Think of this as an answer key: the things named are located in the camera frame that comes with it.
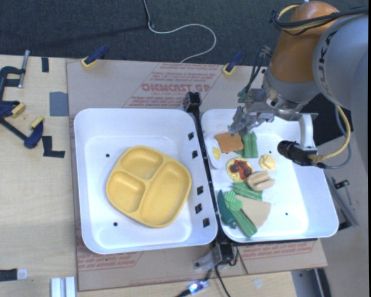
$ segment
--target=green vegetable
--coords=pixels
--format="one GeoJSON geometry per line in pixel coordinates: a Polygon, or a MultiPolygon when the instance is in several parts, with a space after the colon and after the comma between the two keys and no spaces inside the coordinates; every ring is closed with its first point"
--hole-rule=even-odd
{"type": "Polygon", "coordinates": [[[230,226],[231,228],[235,229],[236,227],[236,219],[232,212],[228,209],[223,191],[220,190],[217,195],[217,203],[218,203],[218,210],[220,211],[221,221],[225,224],[230,226]]]}
{"type": "Polygon", "coordinates": [[[224,195],[224,200],[227,208],[233,214],[236,220],[236,224],[246,235],[246,237],[250,238],[251,236],[253,236],[257,232],[257,228],[242,211],[243,203],[241,200],[236,198],[235,192],[226,192],[224,195]]]}
{"type": "Polygon", "coordinates": [[[244,158],[258,158],[257,136],[254,131],[242,136],[244,158]]]}
{"type": "Polygon", "coordinates": [[[232,183],[232,189],[237,195],[262,201],[262,191],[254,191],[245,182],[232,183]]]}

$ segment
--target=yellow plate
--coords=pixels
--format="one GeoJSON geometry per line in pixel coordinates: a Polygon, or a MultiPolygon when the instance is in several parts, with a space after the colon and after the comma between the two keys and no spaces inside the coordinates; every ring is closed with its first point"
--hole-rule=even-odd
{"type": "Polygon", "coordinates": [[[153,228],[176,219],[191,189],[188,169],[146,146],[129,148],[106,183],[110,203],[128,217],[153,228]]]}

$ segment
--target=white tray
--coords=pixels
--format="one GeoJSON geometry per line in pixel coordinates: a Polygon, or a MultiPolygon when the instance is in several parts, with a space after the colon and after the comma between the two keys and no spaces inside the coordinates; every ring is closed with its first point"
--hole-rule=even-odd
{"type": "MultiPolygon", "coordinates": [[[[205,137],[214,137],[228,132],[236,110],[208,110],[202,115],[205,137]]],[[[263,201],[271,204],[267,221],[251,238],[238,229],[223,225],[223,231],[238,243],[285,241],[295,239],[324,238],[332,236],[338,229],[338,216],[331,198],[323,170],[314,166],[299,166],[277,151],[282,140],[300,142],[300,126],[297,121],[275,118],[254,129],[257,135],[258,155],[270,154],[276,160],[276,170],[270,171],[275,179],[273,187],[263,191],[263,201]]],[[[222,154],[224,164],[239,155],[235,152],[222,154]]],[[[263,170],[259,158],[248,158],[252,168],[263,170]]],[[[215,193],[231,189],[232,180],[225,165],[217,170],[212,166],[211,177],[215,193]]]]}
{"type": "Polygon", "coordinates": [[[147,251],[214,240],[218,226],[195,123],[189,114],[176,109],[86,109],[75,117],[74,134],[82,238],[91,251],[147,251]],[[191,174],[188,200],[167,227],[144,226],[115,209],[106,197],[111,170],[119,157],[136,145],[173,157],[191,174]]]}

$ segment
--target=yellow clamp pad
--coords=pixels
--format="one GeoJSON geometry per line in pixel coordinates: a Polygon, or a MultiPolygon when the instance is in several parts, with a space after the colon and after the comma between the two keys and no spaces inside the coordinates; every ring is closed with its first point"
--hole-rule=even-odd
{"type": "Polygon", "coordinates": [[[12,118],[16,118],[18,117],[21,113],[23,113],[26,109],[26,105],[23,104],[23,103],[20,103],[19,105],[17,105],[14,109],[12,109],[12,118]]]}
{"type": "Polygon", "coordinates": [[[32,125],[30,126],[30,129],[33,130],[39,123],[44,122],[44,117],[39,116],[36,120],[33,121],[32,125]]]}
{"type": "Polygon", "coordinates": [[[235,67],[233,67],[229,72],[226,70],[227,67],[228,67],[228,65],[229,65],[229,63],[223,67],[223,74],[224,74],[225,76],[230,76],[230,75],[232,75],[232,73],[234,72],[234,68],[235,68],[235,67]]]}
{"type": "Polygon", "coordinates": [[[91,68],[93,65],[96,64],[96,61],[93,61],[93,62],[90,62],[89,64],[86,64],[86,63],[85,63],[85,60],[86,60],[87,58],[88,58],[88,56],[87,56],[86,58],[83,58],[83,59],[81,60],[81,64],[82,64],[83,67],[85,67],[85,68],[91,68]]]}

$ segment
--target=blue clamp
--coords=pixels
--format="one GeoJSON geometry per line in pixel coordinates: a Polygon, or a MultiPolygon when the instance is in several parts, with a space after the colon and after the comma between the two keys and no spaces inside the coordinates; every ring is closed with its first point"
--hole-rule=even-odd
{"type": "Polygon", "coordinates": [[[106,54],[109,52],[110,47],[103,45],[94,51],[91,55],[81,60],[82,66],[89,68],[96,64],[97,59],[104,59],[106,54]]]}
{"type": "Polygon", "coordinates": [[[235,65],[240,64],[243,60],[243,53],[239,51],[232,60],[224,66],[223,74],[226,76],[231,75],[234,72],[235,65]]]}

